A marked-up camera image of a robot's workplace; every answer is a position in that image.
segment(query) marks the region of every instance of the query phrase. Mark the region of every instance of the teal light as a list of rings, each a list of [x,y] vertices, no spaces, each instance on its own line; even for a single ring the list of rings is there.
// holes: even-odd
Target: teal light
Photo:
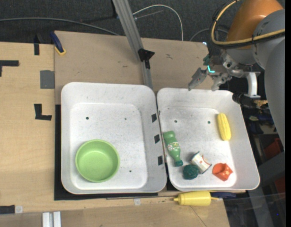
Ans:
[[[208,69],[208,71],[209,71],[210,73],[215,73],[215,71],[214,71],[214,70],[211,70],[211,68],[210,68],[210,66],[209,66],[209,65],[207,65],[207,69]]]

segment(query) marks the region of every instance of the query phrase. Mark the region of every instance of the white can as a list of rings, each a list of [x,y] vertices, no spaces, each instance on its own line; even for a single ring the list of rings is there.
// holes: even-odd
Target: white can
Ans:
[[[198,166],[200,174],[203,174],[211,166],[199,151],[193,156],[190,163]]]

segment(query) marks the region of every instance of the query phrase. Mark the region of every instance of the wooden table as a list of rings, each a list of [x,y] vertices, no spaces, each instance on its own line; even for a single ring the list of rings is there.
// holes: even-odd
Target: wooden table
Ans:
[[[35,220],[42,212],[61,211],[64,226],[229,226],[223,201],[208,207],[179,206],[177,192],[161,191],[157,197],[54,201],[55,105],[60,104],[62,86],[70,81],[142,84],[140,63],[126,37],[56,31],[67,53],[59,56],[51,44],[0,42],[0,60],[18,60],[18,67],[2,67],[0,77],[0,206],[22,206],[24,213],[0,216],[0,224],[12,226]],[[142,39],[151,58],[154,91],[163,87],[187,87],[202,65],[207,48],[202,43]],[[40,71],[55,73],[55,89],[40,87]],[[207,79],[199,88],[210,88]],[[35,119],[34,104],[51,120]],[[96,212],[96,224],[93,214]]]

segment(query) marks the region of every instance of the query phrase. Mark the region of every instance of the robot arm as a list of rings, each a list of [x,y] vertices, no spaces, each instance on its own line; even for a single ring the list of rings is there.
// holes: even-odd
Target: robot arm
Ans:
[[[231,80],[247,78],[248,91],[235,94],[233,100],[245,107],[257,107],[257,63],[265,70],[265,93],[274,124],[285,147],[284,71],[285,71],[285,9],[276,0],[244,0],[236,13],[224,42],[214,38],[214,30],[227,8],[240,0],[224,4],[213,16],[211,42],[221,48],[220,55],[204,58],[206,70],[200,68],[192,76],[188,89],[199,85],[208,75],[213,79],[212,90]]]

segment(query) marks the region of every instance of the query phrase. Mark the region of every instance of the yellow rolling pin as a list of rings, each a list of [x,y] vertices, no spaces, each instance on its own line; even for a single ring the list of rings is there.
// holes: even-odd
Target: yellow rolling pin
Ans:
[[[209,191],[195,191],[180,193],[178,197],[174,198],[174,201],[177,201],[179,205],[209,206],[212,200],[218,199],[212,197]]]
[[[229,121],[227,120],[226,115],[224,113],[218,114],[217,121],[222,140],[230,140],[231,131],[229,127]]]

